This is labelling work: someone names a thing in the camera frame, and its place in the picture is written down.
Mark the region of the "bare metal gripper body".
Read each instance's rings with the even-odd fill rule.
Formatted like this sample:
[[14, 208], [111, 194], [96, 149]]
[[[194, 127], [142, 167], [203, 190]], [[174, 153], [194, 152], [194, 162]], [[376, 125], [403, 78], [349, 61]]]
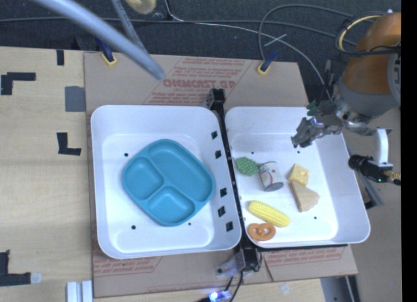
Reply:
[[360, 114], [345, 102], [320, 101], [311, 103], [311, 137], [337, 135], [348, 130], [361, 136], [372, 135], [371, 117]]

